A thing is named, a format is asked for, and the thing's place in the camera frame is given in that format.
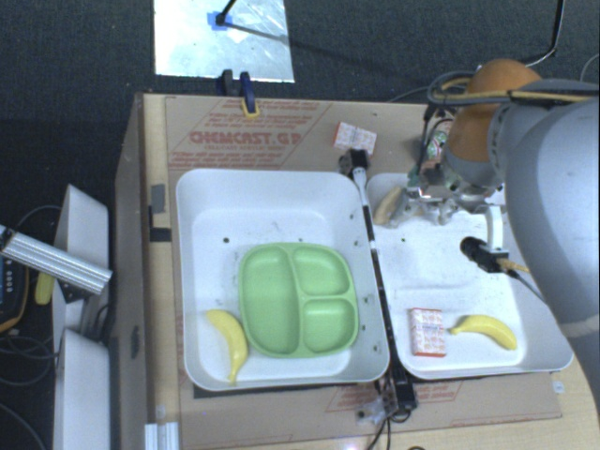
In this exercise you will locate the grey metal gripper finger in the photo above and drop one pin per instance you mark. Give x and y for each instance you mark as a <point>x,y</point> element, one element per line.
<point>412,210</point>
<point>443,214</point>

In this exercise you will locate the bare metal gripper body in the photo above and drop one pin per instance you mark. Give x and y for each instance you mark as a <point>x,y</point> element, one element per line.
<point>469,196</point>

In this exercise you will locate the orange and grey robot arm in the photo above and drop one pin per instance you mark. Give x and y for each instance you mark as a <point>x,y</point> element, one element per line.
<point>548,185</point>

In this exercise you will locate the thin black and white rod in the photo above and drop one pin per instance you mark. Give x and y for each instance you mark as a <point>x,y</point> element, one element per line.
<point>375,251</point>

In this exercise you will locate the white plastic tray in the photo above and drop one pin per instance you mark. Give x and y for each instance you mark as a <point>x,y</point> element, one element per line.
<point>262,204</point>
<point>436,270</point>

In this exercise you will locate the yellow banana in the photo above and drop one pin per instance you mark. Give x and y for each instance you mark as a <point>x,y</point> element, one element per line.
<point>234,335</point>
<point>487,328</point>

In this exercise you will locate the green divided plate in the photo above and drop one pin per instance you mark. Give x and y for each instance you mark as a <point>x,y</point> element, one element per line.
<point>272,298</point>

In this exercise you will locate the brown cardboard board red print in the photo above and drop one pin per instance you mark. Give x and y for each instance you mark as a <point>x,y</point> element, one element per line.
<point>262,129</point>

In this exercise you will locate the black cylinder on white bracket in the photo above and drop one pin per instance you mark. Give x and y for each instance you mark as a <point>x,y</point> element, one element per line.
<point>478,250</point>

